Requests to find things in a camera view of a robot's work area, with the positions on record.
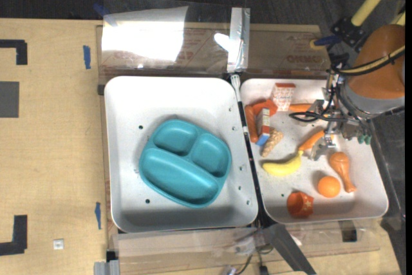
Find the toy banana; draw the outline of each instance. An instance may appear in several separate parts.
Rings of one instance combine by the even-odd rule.
[[[286,176],[295,173],[302,164],[301,156],[303,150],[299,150],[295,157],[285,163],[266,162],[263,164],[263,169],[270,175]]]

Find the table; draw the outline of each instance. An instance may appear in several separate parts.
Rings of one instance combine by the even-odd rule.
[[[92,274],[108,246],[96,28],[102,21],[0,19],[0,39],[24,39],[28,65],[0,48],[0,81],[19,82],[19,118],[0,118],[0,242],[28,217],[24,254],[0,256],[1,274]],[[90,47],[90,69],[83,46]],[[100,204],[101,229],[95,214]],[[309,258],[319,274],[399,274],[388,234],[380,250]],[[64,240],[63,249],[53,241]],[[271,272],[288,272],[284,261]],[[219,274],[221,268],[174,274]],[[258,274],[251,265],[244,274]]]

